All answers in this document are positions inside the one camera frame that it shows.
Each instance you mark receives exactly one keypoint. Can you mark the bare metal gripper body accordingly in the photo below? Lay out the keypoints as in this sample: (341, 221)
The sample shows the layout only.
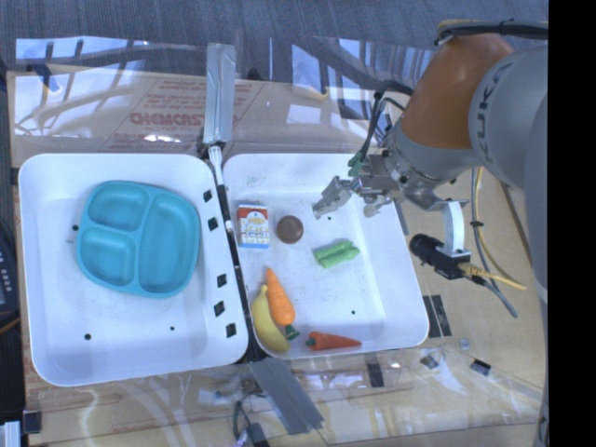
(379, 177)

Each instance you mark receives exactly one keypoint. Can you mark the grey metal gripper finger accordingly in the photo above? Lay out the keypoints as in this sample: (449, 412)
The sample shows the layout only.
(376, 206)
(331, 196)

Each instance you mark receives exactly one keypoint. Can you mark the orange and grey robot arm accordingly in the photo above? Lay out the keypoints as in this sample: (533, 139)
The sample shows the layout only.
(503, 110)

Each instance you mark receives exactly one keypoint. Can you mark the green bean pods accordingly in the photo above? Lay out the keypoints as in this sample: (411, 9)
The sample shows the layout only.
(336, 254)

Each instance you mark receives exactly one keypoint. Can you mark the red and white carton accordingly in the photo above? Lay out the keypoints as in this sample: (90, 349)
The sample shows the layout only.
(253, 226)

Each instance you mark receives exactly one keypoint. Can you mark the white plastic tray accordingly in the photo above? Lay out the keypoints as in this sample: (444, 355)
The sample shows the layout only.
(335, 296)
(125, 338)

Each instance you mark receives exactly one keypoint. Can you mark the orange carrot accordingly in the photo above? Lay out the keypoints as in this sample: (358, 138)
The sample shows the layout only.
(335, 341)
(280, 303)

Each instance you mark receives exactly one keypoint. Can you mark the yellow banana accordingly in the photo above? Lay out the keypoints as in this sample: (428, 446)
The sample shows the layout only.
(266, 326)

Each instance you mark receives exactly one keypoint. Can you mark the blue divided plate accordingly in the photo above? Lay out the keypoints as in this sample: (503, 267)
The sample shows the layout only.
(163, 245)

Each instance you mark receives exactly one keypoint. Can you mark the brown cardboard board red print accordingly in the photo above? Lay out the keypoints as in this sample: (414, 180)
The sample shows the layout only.
(153, 114)

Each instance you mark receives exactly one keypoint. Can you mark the black cylinder on white bracket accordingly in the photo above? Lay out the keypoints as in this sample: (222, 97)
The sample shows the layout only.
(440, 255)

